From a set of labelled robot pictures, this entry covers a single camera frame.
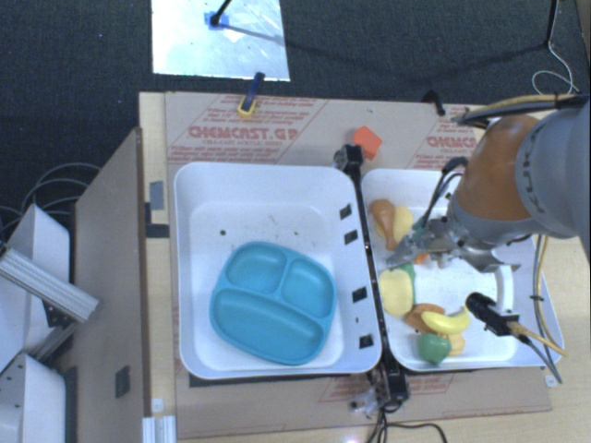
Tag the yellow banana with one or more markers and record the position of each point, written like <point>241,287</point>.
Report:
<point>445,322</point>

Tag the green toy vegetable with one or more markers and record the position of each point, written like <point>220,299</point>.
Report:
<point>409,271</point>

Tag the blue divided plate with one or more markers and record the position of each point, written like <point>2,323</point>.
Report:
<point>272,302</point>

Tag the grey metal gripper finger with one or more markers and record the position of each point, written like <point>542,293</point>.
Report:
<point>408,243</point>
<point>396,256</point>

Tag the orange toy chicken drumstick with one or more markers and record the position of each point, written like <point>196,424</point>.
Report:
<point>383,215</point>

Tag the orange toy croissant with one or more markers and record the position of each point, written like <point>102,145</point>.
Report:
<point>415,319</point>

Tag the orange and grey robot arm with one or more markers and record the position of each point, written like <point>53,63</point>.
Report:
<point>531,173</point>

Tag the pale yellow toy food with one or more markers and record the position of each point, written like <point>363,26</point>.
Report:
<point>403,219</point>

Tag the orange cube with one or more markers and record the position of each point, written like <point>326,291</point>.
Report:
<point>367,141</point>

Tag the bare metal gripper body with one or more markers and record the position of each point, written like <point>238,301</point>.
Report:
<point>445,243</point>

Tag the yellow toy apple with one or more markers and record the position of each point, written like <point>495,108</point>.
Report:
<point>396,291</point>

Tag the pale orange toy food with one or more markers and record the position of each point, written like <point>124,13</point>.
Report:
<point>457,344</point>

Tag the brown cardboard board, red print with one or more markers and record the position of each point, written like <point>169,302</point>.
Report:
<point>277,127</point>

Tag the black cylinder on white bracket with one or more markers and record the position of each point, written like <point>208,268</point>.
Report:
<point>481,306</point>

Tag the green toy pear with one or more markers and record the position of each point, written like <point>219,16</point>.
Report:
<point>433,348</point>

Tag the small orange toy carrot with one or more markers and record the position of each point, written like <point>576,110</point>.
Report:
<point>421,258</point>

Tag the thin black rod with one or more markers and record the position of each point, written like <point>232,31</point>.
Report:
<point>369,256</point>

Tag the white plastic tray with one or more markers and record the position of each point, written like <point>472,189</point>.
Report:
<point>258,201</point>
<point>461,289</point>

